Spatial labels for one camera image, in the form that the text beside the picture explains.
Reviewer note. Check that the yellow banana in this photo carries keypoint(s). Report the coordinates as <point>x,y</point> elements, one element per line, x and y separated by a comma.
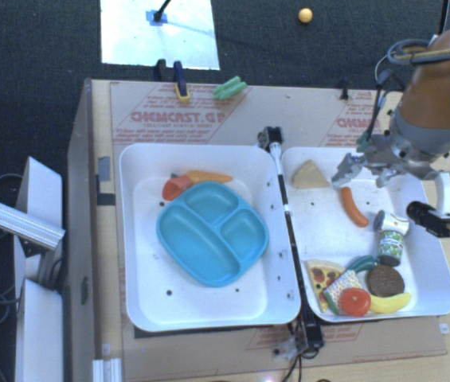
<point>392,304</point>

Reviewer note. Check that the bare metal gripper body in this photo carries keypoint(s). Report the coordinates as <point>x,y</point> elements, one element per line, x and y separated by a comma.
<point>384,153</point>

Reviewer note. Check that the tan bread wedge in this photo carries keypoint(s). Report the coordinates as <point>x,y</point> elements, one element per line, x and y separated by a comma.
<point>308,176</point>

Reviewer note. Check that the yellow ball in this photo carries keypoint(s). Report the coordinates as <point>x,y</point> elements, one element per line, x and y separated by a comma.
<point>305,15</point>

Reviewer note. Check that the pizza slice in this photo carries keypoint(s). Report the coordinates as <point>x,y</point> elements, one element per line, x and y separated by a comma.
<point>320,275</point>

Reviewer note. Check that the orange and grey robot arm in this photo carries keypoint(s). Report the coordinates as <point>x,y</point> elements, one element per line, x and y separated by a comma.
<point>427,94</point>

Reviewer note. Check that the brown cardboard board red print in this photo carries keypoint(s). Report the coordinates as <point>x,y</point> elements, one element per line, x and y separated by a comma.
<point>308,118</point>

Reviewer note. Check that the blue divided plate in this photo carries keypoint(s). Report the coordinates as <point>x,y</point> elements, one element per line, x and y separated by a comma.
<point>208,237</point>

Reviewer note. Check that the green bean pods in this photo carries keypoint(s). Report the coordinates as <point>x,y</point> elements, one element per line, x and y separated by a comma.
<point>229,88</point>

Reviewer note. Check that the orange sausage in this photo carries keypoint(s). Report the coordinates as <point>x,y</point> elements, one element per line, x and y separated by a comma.
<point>353,207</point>

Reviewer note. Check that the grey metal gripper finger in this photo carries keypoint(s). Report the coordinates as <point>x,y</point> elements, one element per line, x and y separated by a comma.
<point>386,177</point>
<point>346,170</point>

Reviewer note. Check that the patterned white packet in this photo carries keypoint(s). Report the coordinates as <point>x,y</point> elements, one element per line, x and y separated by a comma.
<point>344,283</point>

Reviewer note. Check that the orange carrot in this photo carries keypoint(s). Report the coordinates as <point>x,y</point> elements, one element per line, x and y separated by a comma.
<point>208,176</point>

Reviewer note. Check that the brown round biscuit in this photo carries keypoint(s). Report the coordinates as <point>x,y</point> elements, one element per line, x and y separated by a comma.
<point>385,281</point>

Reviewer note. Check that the black cylinder on white bracket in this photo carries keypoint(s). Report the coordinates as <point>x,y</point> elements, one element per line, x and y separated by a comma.
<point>427,213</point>

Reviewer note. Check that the white small can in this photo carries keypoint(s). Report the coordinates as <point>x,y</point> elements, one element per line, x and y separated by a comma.
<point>394,223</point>

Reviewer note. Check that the red tomato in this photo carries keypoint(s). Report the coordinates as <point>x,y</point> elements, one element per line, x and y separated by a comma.
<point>354,302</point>

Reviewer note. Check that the white plastic tray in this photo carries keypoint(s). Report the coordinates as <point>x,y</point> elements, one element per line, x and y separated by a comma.
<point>149,293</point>
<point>328,237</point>

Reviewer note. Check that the dark green toy vegetable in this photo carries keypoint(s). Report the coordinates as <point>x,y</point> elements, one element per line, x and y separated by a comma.
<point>362,263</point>

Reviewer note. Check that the thin black and white rod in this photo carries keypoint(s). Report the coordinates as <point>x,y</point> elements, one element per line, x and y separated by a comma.
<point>287,209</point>

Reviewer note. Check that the green small can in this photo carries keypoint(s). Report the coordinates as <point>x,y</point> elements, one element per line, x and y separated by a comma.
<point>390,247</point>

